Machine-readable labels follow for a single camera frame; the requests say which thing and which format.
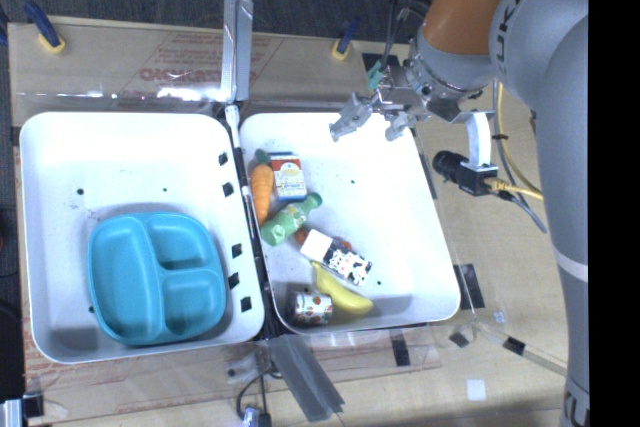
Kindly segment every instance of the toy sink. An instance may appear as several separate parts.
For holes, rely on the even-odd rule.
[[[257,149],[300,157],[308,190],[323,198],[309,226],[348,240],[373,262],[366,290],[357,291],[375,306],[358,317],[336,312],[323,326],[292,325],[289,294],[313,288],[314,274],[287,240],[277,247],[263,243],[276,315],[304,334],[451,317],[460,289],[413,139],[405,134],[387,141],[386,122],[373,115],[333,141],[329,124],[337,119],[337,113],[250,116],[240,127],[245,171]],[[20,155],[31,323],[45,356],[62,363],[99,361],[239,343],[259,333],[262,288],[231,141],[218,121],[201,114],[41,113],[22,127]],[[122,229],[138,233],[145,247],[131,216],[157,212],[192,217],[209,233],[224,278],[219,320],[208,257],[166,259],[156,248],[146,259],[123,264],[134,267],[135,283],[127,290],[138,288],[136,308],[114,307],[124,300],[122,289],[105,293],[115,284],[109,273],[124,271],[114,270],[118,262],[87,258],[91,234],[124,216]],[[87,261],[93,263],[88,267]],[[181,294],[194,284],[203,293],[199,306],[189,309]],[[99,290],[107,300],[98,299],[98,311]],[[172,310],[167,298],[182,305]]]
[[[46,112],[23,125],[20,156],[31,325],[45,356],[61,363],[100,361],[239,343],[260,331],[264,305],[244,202],[231,142],[218,121],[199,114]],[[211,255],[180,259],[173,251],[164,254],[167,244],[161,243],[146,260],[124,262],[137,276],[126,274],[134,280],[126,296],[122,288],[109,294],[117,280],[108,273],[117,272],[118,262],[100,258],[105,247],[94,247],[95,291],[112,301],[139,301],[136,311],[126,312],[109,310],[107,300],[98,312],[87,265],[91,234],[109,219],[154,212],[189,216],[204,226],[222,285],[217,269],[207,269]],[[122,219],[121,232],[140,235],[134,218]],[[146,231],[168,238],[165,221],[147,218]],[[103,226],[107,236],[98,242],[116,243],[117,230],[107,233],[109,224]],[[194,286],[200,296],[186,301],[184,293]],[[226,299],[222,312],[213,292],[219,287]],[[100,327],[100,314],[106,320],[110,313],[118,340]]]
[[[323,198],[306,225],[343,240],[372,262],[364,287],[346,283],[373,300],[363,316],[334,309],[326,325],[295,325],[286,312],[290,293],[313,290],[315,272],[293,239],[263,243],[280,320],[300,334],[336,333],[435,322],[460,305],[460,288],[415,141],[406,131],[385,139],[388,123],[372,115],[357,131],[334,141],[329,125],[338,114],[255,114],[240,129],[250,165],[257,149],[300,157],[310,192]]]
[[[186,340],[212,329],[226,304],[207,229],[175,212],[125,214],[89,238],[87,274],[102,330],[128,345]]]

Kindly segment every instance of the blue divided tray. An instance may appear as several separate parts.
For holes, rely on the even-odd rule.
[[[174,212],[101,222],[87,250],[89,290],[102,330],[127,345],[195,337],[226,307],[218,252],[207,229]]]

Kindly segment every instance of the black tape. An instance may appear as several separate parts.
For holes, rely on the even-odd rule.
[[[233,194],[233,185],[231,185],[231,182],[227,182],[222,186],[222,192],[225,198]]]
[[[237,272],[234,272],[231,276],[229,276],[229,288],[233,289],[238,283],[240,283],[240,276]]]
[[[469,340],[467,340],[467,337],[464,336],[462,333],[453,333],[450,337],[449,340],[451,340],[453,343],[455,343],[458,347],[462,348],[462,347],[466,347],[467,345],[469,345]]]
[[[11,145],[12,146],[20,146],[20,132],[22,131],[22,127],[11,127]]]
[[[522,356],[524,354],[525,345],[526,344],[524,342],[511,337],[507,338],[507,340],[502,344],[505,349],[517,354],[518,356]]]
[[[396,365],[399,367],[411,366],[409,349],[407,348],[407,342],[402,333],[391,335],[391,348],[393,349],[393,357],[396,360]]]
[[[460,287],[461,300],[460,309],[470,310],[473,308],[484,308],[484,298],[480,291],[480,284],[476,276],[476,270],[473,264],[454,265],[456,279]]]
[[[251,297],[243,297],[240,300],[240,311],[245,312],[251,309]]]
[[[44,416],[44,399],[40,393],[25,395],[22,398],[22,413],[27,419]]]

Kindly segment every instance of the black cable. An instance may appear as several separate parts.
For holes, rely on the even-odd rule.
[[[264,412],[266,414],[269,411],[267,411],[267,394],[264,391],[264,373],[260,374],[260,389],[262,390],[262,407],[263,407]]]
[[[416,16],[424,18],[427,14],[427,11],[431,7],[431,0],[407,0],[409,5],[406,7],[408,13],[413,13]],[[400,0],[389,0],[389,18],[387,20],[387,38],[385,41],[385,48],[382,57],[380,58],[380,69],[384,69],[387,66],[387,61],[389,59],[389,54],[391,52],[391,47],[393,47],[396,42],[396,36],[398,35],[398,31],[402,26],[402,23],[406,19],[406,16],[400,17],[399,13],[397,13],[397,7],[400,3]]]
[[[524,210],[527,214],[529,214],[529,217],[531,217],[533,222],[536,224],[536,226],[540,229],[542,233],[547,233],[547,228],[542,223],[540,218],[535,214],[535,212],[531,210],[531,207],[527,204],[526,201],[520,201],[519,198],[516,198],[513,194],[511,194],[508,191],[498,191],[496,195],[500,199],[503,199],[505,201],[510,201],[511,203],[518,205],[522,210]]]
[[[251,379],[251,381],[249,381],[245,385],[245,387],[242,388],[242,390],[240,390],[240,393],[238,393],[238,396],[236,397],[236,413],[238,414],[238,418],[240,418],[240,420],[244,420],[244,413],[245,413],[244,410],[242,409],[242,397],[244,397],[244,394],[251,387],[251,385],[255,383],[258,379],[264,378],[264,374],[267,372],[262,372],[260,375]]]

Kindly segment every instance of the yellow banana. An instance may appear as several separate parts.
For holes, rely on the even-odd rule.
[[[358,295],[342,286],[329,271],[322,268],[318,262],[311,262],[316,270],[316,288],[319,292],[330,295],[333,306],[346,313],[364,315],[373,308],[373,301]]]

